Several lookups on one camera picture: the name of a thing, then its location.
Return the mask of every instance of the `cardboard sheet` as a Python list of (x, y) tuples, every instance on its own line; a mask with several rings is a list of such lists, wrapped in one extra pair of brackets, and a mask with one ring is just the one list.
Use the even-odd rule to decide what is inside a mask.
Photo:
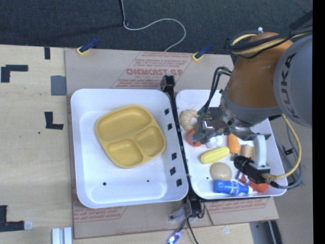
[[(175, 93), (183, 89), (210, 89), (215, 69), (232, 69), (229, 55), (205, 54), (199, 62), (190, 53), (139, 52), (91, 49), (79, 56), (76, 49), (65, 49), (67, 105), (71, 175), (73, 182), (74, 238), (121, 235), (177, 229), (168, 213), (182, 206), (182, 201), (113, 208), (91, 209), (83, 206), (76, 194), (70, 98), (82, 88), (159, 88), (164, 75), (173, 75)], [(224, 88), (221, 77), (218, 89)], [(206, 202), (207, 213), (195, 219), (193, 227), (274, 220), (278, 213), (273, 198)]]

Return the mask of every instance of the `dark background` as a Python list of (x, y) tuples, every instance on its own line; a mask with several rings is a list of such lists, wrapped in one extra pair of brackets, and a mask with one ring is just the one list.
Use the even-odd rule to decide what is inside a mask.
[[(186, 28), (170, 52), (228, 54), (226, 38), (262, 27), (287, 33), (312, 24), (313, 0), (123, 0), (129, 28), (173, 18)], [(99, 49), (164, 51), (184, 35), (173, 21), (140, 31), (122, 25), (119, 0), (0, 0), (0, 44), (80, 47), (101, 38)]]

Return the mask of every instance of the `brown cylinder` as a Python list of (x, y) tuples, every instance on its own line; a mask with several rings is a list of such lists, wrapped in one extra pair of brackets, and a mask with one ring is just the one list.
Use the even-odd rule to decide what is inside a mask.
[[(278, 35), (261, 33), (249, 42)], [(273, 93), (273, 74), (279, 58), (292, 44), (288, 40), (272, 49), (265, 50), (252, 59), (238, 57), (228, 82), (227, 95), (230, 100), (242, 107), (267, 108), (277, 106)]]

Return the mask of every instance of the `blue bottle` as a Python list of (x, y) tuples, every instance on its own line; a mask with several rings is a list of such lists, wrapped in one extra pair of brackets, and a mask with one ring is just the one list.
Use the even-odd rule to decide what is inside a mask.
[(243, 186), (237, 181), (224, 181), (218, 179), (213, 182), (213, 192), (237, 195), (240, 193), (251, 193), (252, 188)]

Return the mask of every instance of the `blue and yellow clamp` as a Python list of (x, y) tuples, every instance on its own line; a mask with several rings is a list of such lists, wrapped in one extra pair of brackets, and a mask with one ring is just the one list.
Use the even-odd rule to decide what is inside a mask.
[(194, 60), (195, 62), (198, 62), (203, 57), (203, 54), (207, 53), (211, 48), (212, 48), (212, 45), (205, 46), (202, 50), (200, 50), (192, 55), (192, 60)]
[(85, 54), (87, 54), (89, 52), (89, 49), (95, 48), (97, 46), (97, 44), (100, 43), (100, 42), (101, 42), (100, 38), (93, 38), (89, 42), (87, 42), (84, 45), (80, 46), (77, 49), (77, 53), (80, 56), (83, 56), (83, 55), (85, 55)]

